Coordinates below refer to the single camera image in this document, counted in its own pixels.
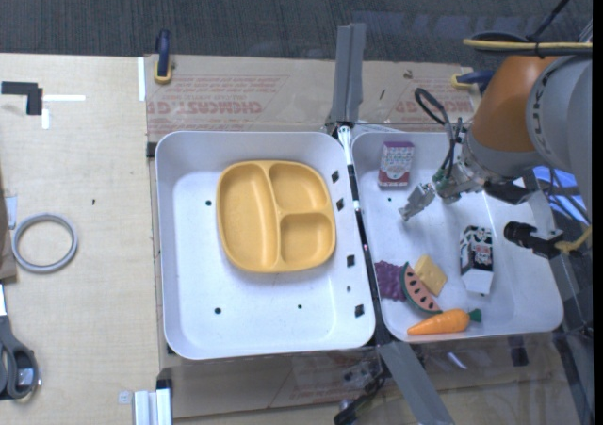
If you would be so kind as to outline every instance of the yellow divided plate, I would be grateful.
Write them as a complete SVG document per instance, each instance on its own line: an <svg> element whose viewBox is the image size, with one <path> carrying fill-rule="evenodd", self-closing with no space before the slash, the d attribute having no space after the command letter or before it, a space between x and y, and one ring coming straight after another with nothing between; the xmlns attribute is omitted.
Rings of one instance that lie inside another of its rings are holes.
<svg viewBox="0 0 603 425"><path fill-rule="evenodd" d="M220 176L216 204L224 251L243 270L307 270L333 253L329 190L307 165L286 160L236 163Z"/></svg>

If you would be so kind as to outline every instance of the gray ring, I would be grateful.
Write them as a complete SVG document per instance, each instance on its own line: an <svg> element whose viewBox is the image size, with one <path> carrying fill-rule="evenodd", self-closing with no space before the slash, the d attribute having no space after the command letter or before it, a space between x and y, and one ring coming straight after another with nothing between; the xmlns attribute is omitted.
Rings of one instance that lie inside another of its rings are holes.
<svg viewBox="0 0 603 425"><path fill-rule="evenodd" d="M48 266L41 266L38 264L30 263L26 261L21 254L19 253L19 240L21 239L21 235L25 230L31 227L38 222L56 222L57 224L62 225L69 232L72 237L72 247L65 254L62 259L59 259L56 263L49 264ZM77 234L75 233L75 228L73 224L71 224L67 219L59 214L53 214L50 212L42 212L40 214L34 214L29 216L28 218L23 219L17 227L15 227L15 232L12 235L12 252L15 254L15 258L19 265L30 272L36 272L37 274L47 274L49 272L54 272L56 270L60 270L64 266L66 266L69 261L72 260L75 255L75 251L77 250Z"/></svg>

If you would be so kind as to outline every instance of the yellow cheese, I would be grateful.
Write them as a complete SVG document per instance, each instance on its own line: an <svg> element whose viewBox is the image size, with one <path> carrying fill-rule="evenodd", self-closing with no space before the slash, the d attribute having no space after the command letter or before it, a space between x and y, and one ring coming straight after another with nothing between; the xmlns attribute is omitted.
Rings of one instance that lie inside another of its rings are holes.
<svg viewBox="0 0 603 425"><path fill-rule="evenodd" d="M448 280L448 277L435 264L432 259L423 254L418 258L414 266L415 274L419 277L425 287L435 296L439 296L442 287Z"/></svg>

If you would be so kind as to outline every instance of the wooden table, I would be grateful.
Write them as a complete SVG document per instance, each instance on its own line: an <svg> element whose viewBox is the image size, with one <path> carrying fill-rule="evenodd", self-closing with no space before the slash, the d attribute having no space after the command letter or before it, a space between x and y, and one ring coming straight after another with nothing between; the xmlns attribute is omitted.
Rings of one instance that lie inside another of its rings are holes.
<svg viewBox="0 0 603 425"><path fill-rule="evenodd" d="M17 220L56 212L79 237L63 270L19 269L5 281L14 334L35 351L42 386L25 402L0 401L3 425L129 424L132 394L155 390L154 233L138 64L132 57L0 55L3 81L36 82L44 95L57 97L44 103L51 117L44 129L41 117L25 114L24 97L0 95L0 166L5 192L18 198ZM61 95L84 100L61 101ZM40 224L24 236L21 250L31 261L52 262L68 247L64 230ZM445 392L443 401L465 423L502 423L503 417L577 423L559 357L551 352L544 359L547 380L510 377L490 389ZM511 403L511 411L501 414L493 396ZM403 400L396 403L401 422L413 423ZM332 403L178 422L333 423L337 410Z"/></svg>

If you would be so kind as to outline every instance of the orange carrot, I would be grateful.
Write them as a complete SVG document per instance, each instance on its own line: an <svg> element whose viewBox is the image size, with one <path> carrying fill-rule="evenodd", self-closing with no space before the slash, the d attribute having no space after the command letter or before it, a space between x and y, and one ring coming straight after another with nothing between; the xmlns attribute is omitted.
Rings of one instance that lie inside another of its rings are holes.
<svg viewBox="0 0 603 425"><path fill-rule="evenodd" d="M423 319L411 326L407 333L409 335L434 335L437 333L457 333L464 331L469 321L481 321L481 310L474 309L466 313L462 309L454 308Z"/></svg>

